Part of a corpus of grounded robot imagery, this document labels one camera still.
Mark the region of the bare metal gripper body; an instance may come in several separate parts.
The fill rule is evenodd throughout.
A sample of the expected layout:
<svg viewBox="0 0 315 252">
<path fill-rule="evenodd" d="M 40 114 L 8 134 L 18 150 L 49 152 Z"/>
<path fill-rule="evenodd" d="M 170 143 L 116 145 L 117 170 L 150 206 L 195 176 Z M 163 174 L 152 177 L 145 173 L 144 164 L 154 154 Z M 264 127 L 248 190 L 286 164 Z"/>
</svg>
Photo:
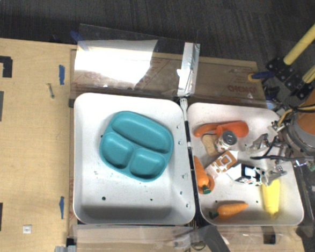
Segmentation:
<svg viewBox="0 0 315 252">
<path fill-rule="evenodd" d="M 305 165 L 315 168 L 315 148 L 289 134 L 279 133 L 279 140 L 285 145 L 284 156 L 291 160 L 295 167 Z"/>
</svg>

